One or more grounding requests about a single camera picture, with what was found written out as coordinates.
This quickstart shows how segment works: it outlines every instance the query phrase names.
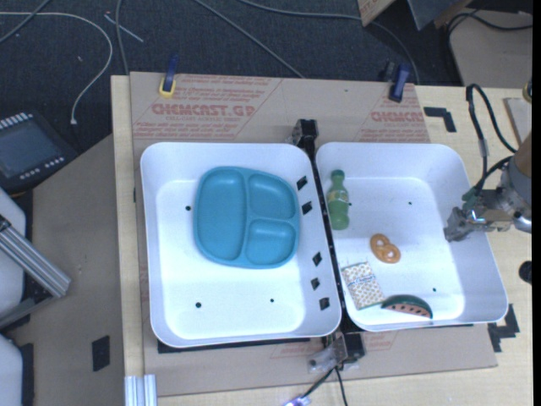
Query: black fabric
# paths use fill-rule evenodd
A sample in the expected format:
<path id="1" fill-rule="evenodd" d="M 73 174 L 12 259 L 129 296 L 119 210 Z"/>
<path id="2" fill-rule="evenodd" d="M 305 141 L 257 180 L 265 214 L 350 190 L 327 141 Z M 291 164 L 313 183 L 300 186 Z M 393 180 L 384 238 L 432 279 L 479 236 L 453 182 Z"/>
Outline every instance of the black fabric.
<path id="1" fill-rule="evenodd" d="M 0 11 L 31 11 L 43 0 L 0 0 Z M 375 25 L 357 21 L 303 19 L 271 14 L 233 0 L 204 0 L 264 42 L 306 78 L 379 80 L 388 62 L 407 56 Z M 358 16 L 357 0 L 251 0 L 275 8 Z M 77 95 L 100 71 L 108 55 L 103 36 L 90 25 L 64 17 L 36 17 L 0 44 L 0 114 L 33 107 L 79 152 L 112 131 L 110 76 L 122 74 L 114 25 L 117 0 L 54 0 L 43 12 L 85 17 L 112 38 L 111 67 L 85 94 L 69 124 Z M 532 12 L 532 0 L 478 0 L 471 7 Z M 0 15 L 0 36 L 21 21 Z M 297 77 L 230 25 L 189 0 L 125 0 L 121 25 L 144 40 L 123 35 L 129 68 L 165 72 L 178 52 L 178 72 Z M 406 0 L 396 0 L 376 22 L 407 46 L 423 85 L 459 85 L 445 48 L 445 32 L 428 25 L 417 31 Z"/>

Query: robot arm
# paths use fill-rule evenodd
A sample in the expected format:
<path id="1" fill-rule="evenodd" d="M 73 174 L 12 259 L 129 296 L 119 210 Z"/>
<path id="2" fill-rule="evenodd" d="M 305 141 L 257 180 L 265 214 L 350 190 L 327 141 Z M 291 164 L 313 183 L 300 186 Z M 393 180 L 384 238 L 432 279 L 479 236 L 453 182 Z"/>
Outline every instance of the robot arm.
<path id="1" fill-rule="evenodd" d="M 473 231 L 503 232 L 511 227 L 532 232 L 532 133 L 502 167 L 496 189 L 471 188 L 463 197 L 462 208 L 454 207 L 445 238 L 465 239 Z"/>

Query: blue clamp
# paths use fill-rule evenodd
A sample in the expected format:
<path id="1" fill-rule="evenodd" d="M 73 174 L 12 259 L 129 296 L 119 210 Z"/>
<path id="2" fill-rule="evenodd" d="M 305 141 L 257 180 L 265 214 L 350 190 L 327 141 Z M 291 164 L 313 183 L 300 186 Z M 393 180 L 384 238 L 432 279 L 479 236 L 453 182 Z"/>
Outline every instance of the blue clamp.
<path id="1" fill-rule="evenodd" d="M 395 84 L 391 86 L 389 99 L 394 102 L 402 102 L 402 94 L 404 93 L 404 85 L 412 72 L 412 66 L 408 63 L 400 63 L 395 75 Z"/>
<path id="2" fill-rule="evenodd" d="M 178 54 L 173 54 L 169 59 L 169 66 L 167 67 L 167 72 L 165 78 L 161 79 L 160 83 L 160 95 L 165 98 L 171 98 L 175 92 L 175 87 L 177 82 L 175 81 L 175 73 L 177 72 L 178 66 Z"/>

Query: wooden table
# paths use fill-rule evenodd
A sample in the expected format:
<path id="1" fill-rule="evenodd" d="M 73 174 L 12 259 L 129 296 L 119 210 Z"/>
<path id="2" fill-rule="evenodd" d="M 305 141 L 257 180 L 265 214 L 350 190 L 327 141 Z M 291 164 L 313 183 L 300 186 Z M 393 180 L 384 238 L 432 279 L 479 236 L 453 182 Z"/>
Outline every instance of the wooden table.
<path id="1" fill-rule="evenodd" d="M 417 86 L 422 107 L 445 107 L 451 112 L 457 132 L 448 133 L 442 119 L 427 118 L 427 128 L 433 143 L 448 145 L 457 151 L 465 163 L 470 182 L 477 182 L 481 173 L 478 141 L 467 113 L 464 88 Z M 503 100 L 521 97 L 520 90 L 486 89 L 502 134 L 513 144 L 516 139 Z M 478 118 L 489 143 L 489 165 L 508 156 L 498 141 L 489 115 L 478 101 Z M 134 163 L 130 117 L 129 78 L 112 77 L 112 118 L 116 164 L 117 218 L 119 260 L 122 289 L 124 371 L 126 376 L 145 373 L 142 347 L 141 311 L 139 297 L 139 268 L 137 225 L 134 204 Z M 499 174 L 487 183 L 494 185 Z M 502 341 L 503 352 L 497 354 L 498 366 L 493 369 L 463 370 L 416 376 L 345 381 L 350 405 L 441 405 L 533 404 L 533 313 L 532 286 L 518 276 L 524 261 L 532 259 L 531 235 L 514 228 L 505 233 L 490 233 L 509 302 L 513 304 L 520 332 L 516 338 Z M 160 398 L 161 406 L 196 405 L 281 405 L 306 391 L 308 386 L 286 386 L 235 392 L 186 395 Z M 342 404 L 340 388 L 335 381 L 319 387 L 311 396 L 314 405 Z"/>

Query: toy bottle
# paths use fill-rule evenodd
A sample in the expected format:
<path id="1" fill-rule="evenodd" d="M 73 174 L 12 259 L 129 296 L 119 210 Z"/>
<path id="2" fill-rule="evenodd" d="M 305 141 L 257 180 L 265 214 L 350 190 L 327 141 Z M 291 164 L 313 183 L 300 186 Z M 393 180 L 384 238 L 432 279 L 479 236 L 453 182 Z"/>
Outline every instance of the toy bottle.
<path id="1" fill-rule="evenodd" d="M 347 215 L 349 195 L 344 188 L 345 177 L 342 170 L 334 170 L 331 173 L 332 186 L 327 191 L 327 209 L 333 230 L 343 230 L 349 225 Z"/>

